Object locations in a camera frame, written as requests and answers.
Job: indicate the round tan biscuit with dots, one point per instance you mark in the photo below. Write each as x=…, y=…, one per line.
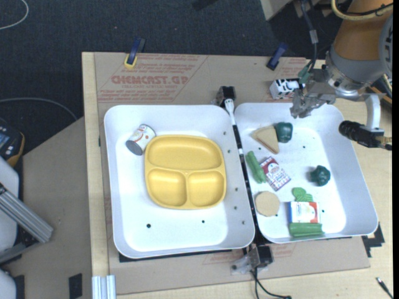
x=267, y=203

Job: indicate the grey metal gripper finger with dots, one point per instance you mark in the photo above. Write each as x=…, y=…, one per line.
x=307, y=109
x=296, y=107

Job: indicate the black cylinder on white bracket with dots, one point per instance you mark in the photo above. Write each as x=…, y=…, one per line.
x=358, y=133

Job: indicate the white plastic tray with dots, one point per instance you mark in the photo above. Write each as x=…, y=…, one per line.
x=131, y=198
x=336, y=204

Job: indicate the light green pea pod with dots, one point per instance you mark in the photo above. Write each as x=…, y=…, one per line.
x=255, y=167

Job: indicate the yellow divided plate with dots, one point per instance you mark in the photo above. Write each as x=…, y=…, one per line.
x=184, y=154

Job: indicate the brown cardboard board red print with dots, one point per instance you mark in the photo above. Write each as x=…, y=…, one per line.
x=162, y=83

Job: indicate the light green lettuce leaf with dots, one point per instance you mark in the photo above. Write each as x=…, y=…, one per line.
x=300, y=194

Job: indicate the white and red small can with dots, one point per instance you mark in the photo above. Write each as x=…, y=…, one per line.
x=141, y=137

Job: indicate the red and white small carton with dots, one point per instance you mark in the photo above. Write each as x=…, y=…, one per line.
x=275, y=174

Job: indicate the dark green broccoli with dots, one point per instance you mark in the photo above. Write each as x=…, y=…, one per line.
x=320, y=175

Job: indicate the white blue and red carton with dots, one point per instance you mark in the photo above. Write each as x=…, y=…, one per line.
x=304, y=212

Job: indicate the dark green bell pepper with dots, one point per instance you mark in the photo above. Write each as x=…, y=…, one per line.
x=283, y=132

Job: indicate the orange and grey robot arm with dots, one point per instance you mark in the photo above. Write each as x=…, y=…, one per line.
x=358, y=20

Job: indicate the tan triangular sandwich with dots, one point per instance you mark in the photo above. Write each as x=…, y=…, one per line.
x=268, y=137

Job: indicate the black and white cow carton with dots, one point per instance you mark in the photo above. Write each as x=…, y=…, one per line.
x=282, y=87

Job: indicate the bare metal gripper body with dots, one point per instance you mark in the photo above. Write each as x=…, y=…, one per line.
x=321, y=86

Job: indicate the thin black and white rod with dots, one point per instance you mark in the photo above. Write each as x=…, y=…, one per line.
x=240, y=148

